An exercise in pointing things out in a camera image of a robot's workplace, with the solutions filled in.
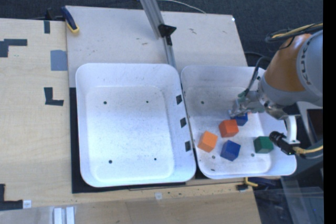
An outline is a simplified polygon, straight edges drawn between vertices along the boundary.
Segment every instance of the wooden table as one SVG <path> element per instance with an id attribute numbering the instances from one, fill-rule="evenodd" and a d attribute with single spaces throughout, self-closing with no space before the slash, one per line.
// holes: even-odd
<path id="1" fill-rule="evenodd" d="M 203 64 L 246 65 L 232 16 L 204 14 L 193 16 L 169 12 L 163 12 L 163 15 L 165 19 L 178 18 L 177 27 L 183 29 L 181 32 L 176 32 L 179 34 L 176 34 L 173 40 L 174 51 L 178 52 L 176 57 L 178 68 L 181 69 L 184 65 L 183 59 L 186 65 L 192 59 L 180 53 L 188 48 L 186 45 L 179 46 L 180 39 L 185 39 L 183 33 L 188 33 L 188 36 L 193 38 L 194 48 L 197 48 L 199 45 L 195 37 L 199 34 L 203 37 L 199 40 L 204 42 L 204 34 L 200 35 L 200 33 L 205 33 L 205 27 L 210 29 L 207 33 L 211 36 L 211 41 L 222 44 L 220 48 L 222 52 L 217 53 L 217 62 L 203 57 Z M 203 22 L 210 22 L 215 18 L 215 24 L 222 22 L 222 25 L 219 28 L 205 25 L 199 27 L 200 31 L 197 33 L 195 29 L 198 24 L 195 18 Z M 33 207 L 28 210 L 2 212 L 0 213 L 1 223 L 9 215 L 16 215 L 18 218 L 24 214 L 32 216 L 36 214 L 36 210 L 49 214 L 51 208 L 71 205 L 76 207 L 76 219 L 83 219 L 79 221 L 80 223 L 91 223 L 87 218 L 88 215 L 95 218 L 96 223 L 107 223 L 108 221 L 104 219 L 111 219 L 109 215 L 111 212 L 101 215 L 104 208 L 120 208 L 119 215 L 113 216 L 115 223 L 119 223 L 118 220 L 120 223 L 132 223 L 132 214 L 135 211 L 130 211 L 129 206 L 139 201 L 145 207 L 151 206 L 153 202 L 158 202 L 155 199 L 157 193 L 161 193 L 162 199 L 154 204 L 160 209 L 160 214 L 166 220 L 165 223 L 201 223 L 200 215 L 205 218 L 209 218 L 210 215 L 216 216 L 218 223 L 226 217 L 231 220 L 236 219 L 235 223 L 239 220 L 241 223 L 260 223 L 251 188 L 244 193 L 236 190 L 236 185 L 241 184 L 242 178 L 192 179 L 185 186 L 73 194 L 71 192 L 69 73 L 67 70 L 53 71 L 50 56 L 51 51 L 60 50 L 68 52 L 68 56 L 71 57 L 71 51 L 67 48 L 69 30 L 64 22 L 45 23 L 42 20 L 21 19 L 0 19 L 0 29 L 0 42 L 9 39 L 27 40 L 26 46 L 9 44 L 8 57 L 0 57 L 2 100 L 0 184 L 6 184 L 5 200 L 30 200 Z M 44 88 L 46 87 L 53 88 L 53 99 L 64 100 L 63 105 L 45 104 Z"/>

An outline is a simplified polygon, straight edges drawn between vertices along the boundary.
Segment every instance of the black cable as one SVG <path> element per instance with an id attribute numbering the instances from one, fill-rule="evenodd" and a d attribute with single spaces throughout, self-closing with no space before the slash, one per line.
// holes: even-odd
<path id="1" fill-rule="evenodd" d="M 258 57 L 264 57 L 264 55 L 259 54 L 257 52 L 253 52 L 253 51 L 246 51 L 246 52 L 244 52 L 244 54 L 245 54 L 245 56 L 246 55 L 254 55 L 254 56 L 258 56 Z"/>
<path id="2" fill-rule="evenodd" d="M 254 68 L 254 71 L 253 71 L 253 74 L 252 74 L 252 78 L 250 80 L 250 83 L 248 85 L 248 87 L 246 88 L 246 90 L 244 91 L 244 96 L 246 96 L 248 94 L 248 92 L 250 91 L 254 81 L 257 79 L 258 77 L 258 70 L 259 70 L 259 67 L 260 67 L 260 63 L 262 61 L 268 61 L 268 62 L 271 62 L 271 58 L 270 57 L 267 57 L 267 56 L 262 56 L 258 59 L 257 63 L 256 63 L 256 66 Z"/>
<path id="3" fill-rule="evenodd" d="M 287 49 L 290 45 L 292 45 L 293 41 L 294 41 L 295 37 L 292 37 L 292 40 L 290 41 L 290 43 L 285 46 L 285 47 L 282 47 L 282 48 L 279 48 L 278 50 L 283 50 L 283 49 Z"/>
<path id="4" fill-rule="evenodd" d="M 46 20 L 46 17 L 30 18 L 28 20 Z M 64 20 L 63 16 L 55 16 L 54 20 Z"/>
<path id="5" fill-rule="evenodd" d="M 321 153 L 321 154 L 319 154 L 319 155 L 315 155 L 315 156 L 307 156 L 307 155 L 305 155 L 305 154 L 300 154 L 299 155 L 301 158 L 303 158 L 303 159 L 318 159 L 318 158 L 320 158 L 320 157 L 322 157 L 323 156 L 323 152 Z"/>

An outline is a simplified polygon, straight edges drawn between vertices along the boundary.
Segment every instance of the toy block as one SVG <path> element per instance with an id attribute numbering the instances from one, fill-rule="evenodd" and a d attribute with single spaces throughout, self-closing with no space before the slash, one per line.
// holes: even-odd
<path id="1" fill-rule="evenodd" d="M 239 151 L 240 145 L 231 140 L 228 140 L 224 143 L 220 156 L 228 159 L 229 161 L 234 161 L 238 157 Z"/>
<path id="2" fill-rule="evenodd" d="M 218 127 L 222 137 L 232 137 L 239 132 L 237 121 L 235 119 L 224 120 Z"/>
<path id="3" fill-rule="evenodd" d="M 202 134 L 200 142 L 198 143 L 197 147 L 206 152 L 210 152 L 215 148 L 217 140 L 218 140 L 217 135 L 211 132 L 205 131 Z"/>
<path id="4" fill-rule="evenodd" d="M 259 136 L 253 140 L 256 153 L 269 153 L 273 150 L 273 143 L 267 136 Z"/>
<path id="5" fill-rule="evenodd" d="M 245 113 L 243 116 L 235 116 L 232 119 L 237 121 L 238 126 L 244 126 L 244 124 L 248 121 L 247 113 Z"/>

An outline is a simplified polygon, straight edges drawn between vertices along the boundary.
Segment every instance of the cable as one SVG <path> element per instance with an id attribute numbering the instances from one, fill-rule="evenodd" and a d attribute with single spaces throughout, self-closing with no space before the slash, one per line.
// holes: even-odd
<path id="1" fill-rule="evenodd" d="M 174 2 L 174 3 L 182 4 L 182 5 L 185 5 L 185 6 L 189 7 L 189 8 L 194 8 L 194 9 L 198 10 L 199 12 L 206 14 L 205 11 L 203 11 L 203 10 L 201 10 L 199 8 L 193 7 L 191 5 L 185 4 L 185 3 L 180 2 L 180 1 L 176 1 L 176 0 L 157 0 L 157 1 L 168 1 L 168 2 Z"/>
<path id="2" fill-rule="evenodd" d="M 303 148 L 300 148 L 298 146 L 293 147 L 293 150 L 298 153 L 298 154 L 308 154 L 308 153 L 313 153 L 313 152 L 317 152 L 323 149 L 323 145 L 316 147 L 316 148 L 312 148 L 311 150 L 305 150 Z"/>
<path id="3" fill-rule="evenodd" d="M 303 159 L 318 159 L 320 157 L 323 157 L 323 152 L 316 156 L 306 156 L 305 154 L 300 154 L 300 157 Z"/>
<path id="4" fill-rule="evenodd" d="M 268 62 L 271 62 L 271 58 L 270 57 L 267 57 L 267 56 L 262 56 L 258 59 L 257 63 L 256 63 L 256 67 L 254 68 L 254 71 L 253 71 L 253 74 L 252 74 L 252 78 L 250 80 L 250 83 L 248 85 L 248 87 L 246 88 L 246 90 L 243 92 L 244 93 L 244 96 L 246 96 L 248 94 L 248 92 L 250 91 L 253 83 L 255 82 L 255 80 L 257 79 L 258 77 L 258 69 L 260 67 L 260 63 L 264 60 L 267 60 Z"/>
<path id="5" fill-rule="evenodd" d="M 254 55 L 254 56 L 258 56 L 258 57 L 264 57 L 264 55 L 262 54 L 259 54 L 257 52 L 254 52 L 254 51 L 246 51 L 244 52 L 245 55 Z"/>
<path id="6" fill-rule="evenodd" d="M 28 20 L 46 20 L 46 17 L 35 17 Z M 54 20 L 64 20 L 63 16 L 55 16 Z"/>
<path id="7" fill-rule="evenodd" d="M 288 44 L 287 46 L 284 46 L 284 47 L 282 47 L 282 48 L 279 48 L 278 50 L 287 49 L 290 45 L 292 45 L 294 39 L 295 39 L 295 37 L 292 37 L 291 41 L 289 42 L 289 44 Z"/>
<path id="8" fill-rule="evenodd" d="M 245 183 L 247 186 L 258 187 L 258 184 L 248 181 L 248 177 L 244 177 L 244 183 Z"/>
<path id="9" fill-rule="evenodd" d="M 283 30 L 279 30 L 274 33 L 268 34 L 265 38 L 265 42 L 271 43 L 271 42 L 281 41 L 284 39 L 288 39 L 290 37 L 295 37 L 298 35 L 319 31 L 321 29 L 323 29 L 323 23 L 305 25 L 305 26 L 295 28 L 292 30 L 283 29 Z"/>

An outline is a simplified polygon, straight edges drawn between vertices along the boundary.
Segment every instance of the black bracket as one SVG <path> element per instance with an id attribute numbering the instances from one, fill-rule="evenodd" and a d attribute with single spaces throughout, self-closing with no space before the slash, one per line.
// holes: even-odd
<path id="1" fill-rule="evenodd" d="M 170 26 L 170 25 L 165 25 L 165 24 L 160 24 L 159 25 L 159 32 L 161 37 L 165 37 L 167 44 L 172 46 L 172 39 L 170 38 L 171 34 L 174 33 L 176 30 L 176 27 Z"/>
<path id="2" fill-rule="evenodd" d="M 47 8 L 45 14 L 44 14 L 45 20 L 55 20 L 56 16 L 54 15 L 52 8 Z"/>

